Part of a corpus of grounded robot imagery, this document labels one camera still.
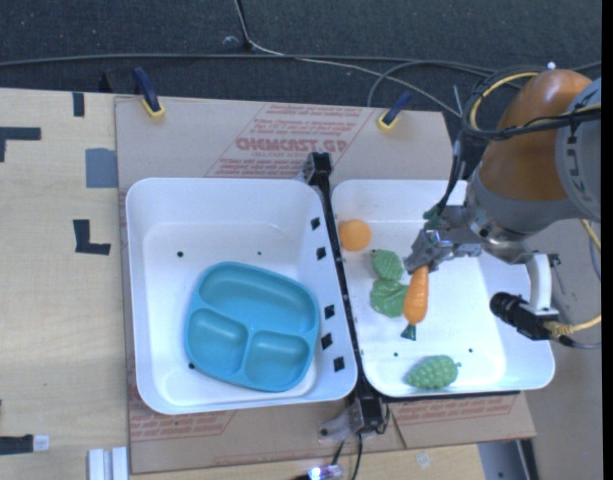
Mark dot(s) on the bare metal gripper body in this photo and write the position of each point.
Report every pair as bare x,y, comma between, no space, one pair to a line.
461,233

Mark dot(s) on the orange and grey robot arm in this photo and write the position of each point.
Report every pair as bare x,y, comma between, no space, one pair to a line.
526,158

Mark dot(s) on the brown cardboard board red print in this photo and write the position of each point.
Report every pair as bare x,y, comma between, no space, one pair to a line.
211,138

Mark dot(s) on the blue divided plate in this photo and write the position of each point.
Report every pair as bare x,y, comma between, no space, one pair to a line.
251,318

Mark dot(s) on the small green textured toy vegetable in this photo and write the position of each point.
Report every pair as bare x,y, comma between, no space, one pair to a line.
387,265

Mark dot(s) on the white plastic tray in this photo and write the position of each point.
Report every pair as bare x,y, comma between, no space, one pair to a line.
466,313
226,228

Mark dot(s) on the thin black rod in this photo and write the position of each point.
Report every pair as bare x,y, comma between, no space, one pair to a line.
342,273

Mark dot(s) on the green grapes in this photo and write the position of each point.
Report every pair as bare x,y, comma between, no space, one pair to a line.
431,373

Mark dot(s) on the green toy lettuce leaf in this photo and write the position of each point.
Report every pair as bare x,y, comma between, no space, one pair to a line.
386,298

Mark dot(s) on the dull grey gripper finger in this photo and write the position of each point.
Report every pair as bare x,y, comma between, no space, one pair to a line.
442,253
417,254

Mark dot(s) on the black cylinder on white bracket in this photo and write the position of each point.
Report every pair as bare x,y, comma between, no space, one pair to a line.
523,313

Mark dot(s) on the orange carrot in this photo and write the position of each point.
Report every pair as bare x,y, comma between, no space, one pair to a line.
416,298

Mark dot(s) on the orange toy fruit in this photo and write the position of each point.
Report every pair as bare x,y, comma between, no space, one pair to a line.
355,235

